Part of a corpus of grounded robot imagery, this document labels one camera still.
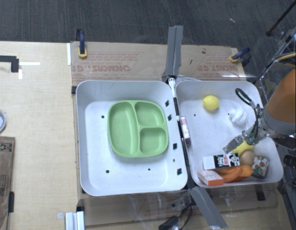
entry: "white crumpled object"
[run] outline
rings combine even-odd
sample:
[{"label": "white crumpled object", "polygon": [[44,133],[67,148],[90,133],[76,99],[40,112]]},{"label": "white crumpled object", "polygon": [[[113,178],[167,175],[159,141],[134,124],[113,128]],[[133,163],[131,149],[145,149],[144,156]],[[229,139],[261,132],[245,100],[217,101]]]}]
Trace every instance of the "white crumpled object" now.
[{"label": "white crumpled object", "polygon": [[231,109],[229,112],[229,117],[233,123],[238,125],[245,124],[247,121],[247,113],[242,107],[239,107],[238,109]]}]

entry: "blue and yellow clamp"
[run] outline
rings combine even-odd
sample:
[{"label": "blue and yellow clamp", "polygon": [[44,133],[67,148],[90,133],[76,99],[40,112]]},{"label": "blue and yellow clamp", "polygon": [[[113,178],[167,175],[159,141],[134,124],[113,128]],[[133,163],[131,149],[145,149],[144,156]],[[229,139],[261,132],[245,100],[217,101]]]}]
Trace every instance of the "blue and yellow clamp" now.
[{"label": "blue and yellow clamp", "polygon": [[240,52],[236,53],[235,55],[229,56],[229,61],[231,63],[236,63],[236,62],[238,62],[238,60],[240,58],[242,58],[245,54],[247,54],[249,52],[250,52],[250,48],[245,48],[245,49],[241,50]]},{"label": "blue and yellow clamp", "polygon": [[85,47],[84,30],[77,29],[76,41],[80,41],[80,46],[78,47],[79,58],[81,58],[81,59],[86,58],[87,57],[87,49]]}]

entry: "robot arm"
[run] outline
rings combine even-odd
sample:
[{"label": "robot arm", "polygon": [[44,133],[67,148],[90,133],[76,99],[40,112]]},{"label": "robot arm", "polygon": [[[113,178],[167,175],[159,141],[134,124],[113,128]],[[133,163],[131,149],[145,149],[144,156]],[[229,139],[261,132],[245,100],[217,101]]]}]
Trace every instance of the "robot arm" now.
[{"label": "robot arm", "polygon": [[248,145],[256,145],[262,139],[286,138],[296,133],[296,69],[290,71],[277,86],[269,102],[262,109],[240,89],[236,94],[248,105],[251,105],[256,115],[252,128],[243,131],[224,148],[229,153],[244,141]]}]

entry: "yellow clamp pad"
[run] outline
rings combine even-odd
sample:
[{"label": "yellow clamp pad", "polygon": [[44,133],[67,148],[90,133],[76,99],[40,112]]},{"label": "yellow clamp pad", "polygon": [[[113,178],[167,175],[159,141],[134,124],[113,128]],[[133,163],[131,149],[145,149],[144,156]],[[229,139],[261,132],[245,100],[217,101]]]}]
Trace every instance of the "yellow clamp pad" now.
[{"label": "yellow clamp pad", "polygon": [[81,54],[80,53],[80,47],[78,47],[78,55],[79,55],[79,58],[81,59],[84,59],[87,57],[87,50],[86,50],[86,47],[84,48],[84,54]]},{"label": "yellow clamp pad", "polygon": [[236,62],[239,61],[239,58],[237,58],[237,59],[232,59],[232,56],[234,56],[234,55],[229,56],[229,61],[230,61],[231,63],[236,63]]}]

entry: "dark gray floor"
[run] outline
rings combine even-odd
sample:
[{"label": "dark gray floor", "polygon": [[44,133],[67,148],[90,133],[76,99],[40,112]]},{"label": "dark gray floor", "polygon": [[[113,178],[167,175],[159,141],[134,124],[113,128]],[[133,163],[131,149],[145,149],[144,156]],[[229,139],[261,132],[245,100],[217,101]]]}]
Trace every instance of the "dark gray floor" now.
[{"label": "dark gray floor", "polygon": [[183,44],[251,49],[246,72],[258,75],[281,32],[296,25],[294,0],[0,0],[0,41],[166,44],[168,27],[184,26]]}]

